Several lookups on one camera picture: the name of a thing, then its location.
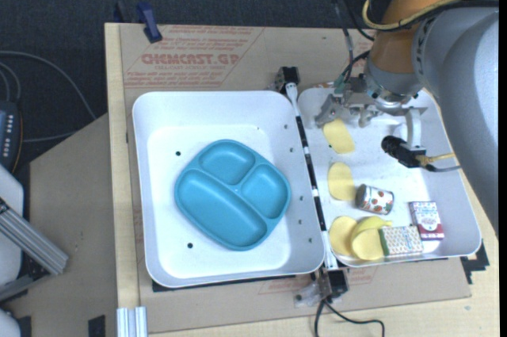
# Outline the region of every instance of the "blue clip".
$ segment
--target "blue clip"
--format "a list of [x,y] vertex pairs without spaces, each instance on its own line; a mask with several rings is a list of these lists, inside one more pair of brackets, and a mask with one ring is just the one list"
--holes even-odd
[[153,8],[150,3],[147,2],[139,2],[137,4],[137,14],[139,15],[139,20],[146,24],[146,28],[144,29],[144,33],[148,37],[148,40],[151,43],[161,41],[162,34],[158,31],[157,23],[155,22],[155,18],[153,15]]

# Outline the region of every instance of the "blue object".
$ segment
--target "blue object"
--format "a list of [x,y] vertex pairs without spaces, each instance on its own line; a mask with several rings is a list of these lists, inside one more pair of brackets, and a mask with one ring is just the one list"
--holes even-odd
[[288,180],[270,161],[238,141],[209,144],[177,178],[178,208],[204,234],[231,250],[262,243],[291,200]]
[[153,14],[153,8],[148,2],[139,2],[136,6],[139,20],[146,24],[144,33],[151,43],[162,40],[162,34],[158,31],[157,23]]

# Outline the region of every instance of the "yellow object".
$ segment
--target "yellow object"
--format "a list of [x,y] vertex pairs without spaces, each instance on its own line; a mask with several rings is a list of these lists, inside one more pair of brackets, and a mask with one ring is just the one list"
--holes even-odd
[[351,239],[353,229],[357,222],[348,216],[340,216],[334,219],[329,230],[331,248],[336,254],[353,256]]
[[392,225],[392,221],[381,219],[378,216],[366,217],[357,223],[356,227],[353,229],[351,240],[353,241],[361,232],[365,232],[367,230],[379,230],[382,227]]
[[377,228],[360,232],[352,241],[353,254],[360,259],[372,261],[383,257],[382,243]]
[[327,173],[327,185],[330,194],[335,199],[352,201],[356,197],[356,187],[352,178],[352,172],[344,163],[334,163]]
[[347,130],[342,119],[337,118],[324,124],[323,131],[327,142],[338,154],[346,154],[356,149],[349,130]]

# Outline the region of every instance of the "can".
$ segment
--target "can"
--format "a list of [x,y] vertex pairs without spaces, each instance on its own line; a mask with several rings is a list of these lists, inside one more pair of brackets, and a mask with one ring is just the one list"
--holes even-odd
[[395,195],[390,190],[374,186],[359,186],[356,192],[356,207],[367,212],[388,214],[393,209]]

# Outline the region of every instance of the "white tray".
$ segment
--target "white tray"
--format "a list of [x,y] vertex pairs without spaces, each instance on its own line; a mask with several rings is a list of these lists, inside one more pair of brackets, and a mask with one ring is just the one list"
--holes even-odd
[[[406,262],[422,259],[447,258],[474,254],[481,244],[481,234],[471,202],[467,196],[463,180],[457,170],[435,173],[420,168],[407,168],[386,154],[380,144],[385,136],[400,136],[405,117],[384,114],[372,119],[369,126],[360,128],[358,117],[353,117],[347,109],[342,109],[339,117],[345,122],[356,150],[349,154],[337,154],[330,148],[322,129],[314,122],[321,112],[321,106],[333,89],[312,88],[299,96],[299,107],[307,134],[314,172],[322,202],[322,210],[329,227],[337,216],[351,216],[360,219],[374,216],[374,213],[358,209],[354,201],[334,199],[327,185],[327,173],[335,162],[343,162],[352,171],[356,188],[365,183],[395,194],[394,207],[387,215],[379,215],[392,220],[394,226],[412,224],[409,201],[435,201],[445,233],[442,241],[425,241],[422,255],[401,255],[397,258],[382,258],[377,261],[338,256],[347,266],[371,266],[389,262]],[[434,100],[425,92],[410,101],[409,106],[427,108],[421,115],[421,145],[427,155],[442,155],[451,151],[444,126],[441,122]],[[456,165],[455,159],[435,163],[438,167]]]
[[[272,91],[151,92],[132,110],[147,269],[169,288],[306,274],[325,248],[295,114]],[[205,146],[236,140],[275,165],[291,184],[288,210],[270,236],[232,251],[200,232],[174,201],[183,168]]]

